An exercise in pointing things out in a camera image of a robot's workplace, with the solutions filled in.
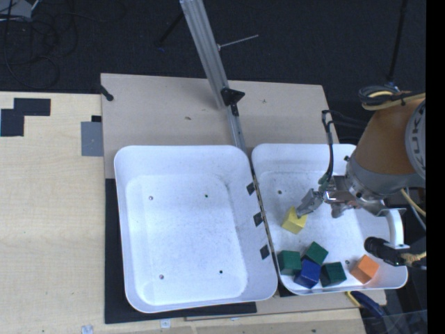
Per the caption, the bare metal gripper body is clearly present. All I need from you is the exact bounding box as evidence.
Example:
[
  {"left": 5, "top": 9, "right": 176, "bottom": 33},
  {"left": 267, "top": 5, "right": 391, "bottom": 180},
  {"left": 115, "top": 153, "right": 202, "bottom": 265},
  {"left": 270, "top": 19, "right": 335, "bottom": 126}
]
[{"left": 322, "top": 175, "right": 386, "bottom": 217}]

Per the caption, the white plastic tray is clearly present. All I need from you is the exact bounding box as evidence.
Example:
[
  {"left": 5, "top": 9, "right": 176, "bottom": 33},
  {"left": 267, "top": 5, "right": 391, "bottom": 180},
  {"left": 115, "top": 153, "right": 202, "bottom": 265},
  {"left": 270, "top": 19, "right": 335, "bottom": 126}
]
[
  {"left": 250, "top": 143, "right": 409, "bottom": 296},
  {"left": 113, "top": 144, "right": 279, "bottom": 314}
]

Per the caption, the yellow cube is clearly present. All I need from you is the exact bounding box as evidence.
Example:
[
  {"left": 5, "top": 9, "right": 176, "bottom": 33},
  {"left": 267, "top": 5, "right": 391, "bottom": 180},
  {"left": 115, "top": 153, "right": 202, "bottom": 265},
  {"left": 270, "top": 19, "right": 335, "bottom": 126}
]
[{"left": 280, "top": 206, "right": 309, "bottom": 235}]

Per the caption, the green cube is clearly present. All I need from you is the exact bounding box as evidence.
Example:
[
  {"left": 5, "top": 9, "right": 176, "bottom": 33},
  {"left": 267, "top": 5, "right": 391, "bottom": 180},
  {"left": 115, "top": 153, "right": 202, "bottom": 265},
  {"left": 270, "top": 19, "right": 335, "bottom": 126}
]
[
  {"left": 277, "top": 250, "right": 302, "bottom": 276},
  {"left": 318, "top": 262, "right": 348, "bottom": 288},
  {"left": 302, "top": 241, "right": 330, "bottom": 267}
]

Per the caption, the orange cube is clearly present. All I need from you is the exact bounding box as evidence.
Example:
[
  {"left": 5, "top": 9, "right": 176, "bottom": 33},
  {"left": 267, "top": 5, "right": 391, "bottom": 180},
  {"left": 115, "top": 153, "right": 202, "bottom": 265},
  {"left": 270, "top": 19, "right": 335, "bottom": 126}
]
[{"left": 350, "top": 254, "right": 380, "bottom": 285}]

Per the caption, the blue cube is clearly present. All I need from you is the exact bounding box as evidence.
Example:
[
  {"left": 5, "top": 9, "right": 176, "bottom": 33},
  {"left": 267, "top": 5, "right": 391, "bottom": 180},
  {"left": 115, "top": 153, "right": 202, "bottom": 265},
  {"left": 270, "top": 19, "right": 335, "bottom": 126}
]
[{"left": 293, "top": 258, "right": 322, "bottom": 289}]

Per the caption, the brown cardboard board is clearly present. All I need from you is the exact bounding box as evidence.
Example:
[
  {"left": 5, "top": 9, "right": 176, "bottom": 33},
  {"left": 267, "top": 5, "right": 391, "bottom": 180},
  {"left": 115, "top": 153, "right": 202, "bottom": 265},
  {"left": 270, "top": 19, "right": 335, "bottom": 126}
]
[{"left": 100, "top": 73, "right": 387, "bottom": 317}]

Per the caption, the black cylinder on white bracket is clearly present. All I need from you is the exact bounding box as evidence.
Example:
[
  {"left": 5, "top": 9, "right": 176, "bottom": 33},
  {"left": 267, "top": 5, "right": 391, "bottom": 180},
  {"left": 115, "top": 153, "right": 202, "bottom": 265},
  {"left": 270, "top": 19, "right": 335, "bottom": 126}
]
[{"left": 364, "top": 208, "right": 411, "bottom": 267}]

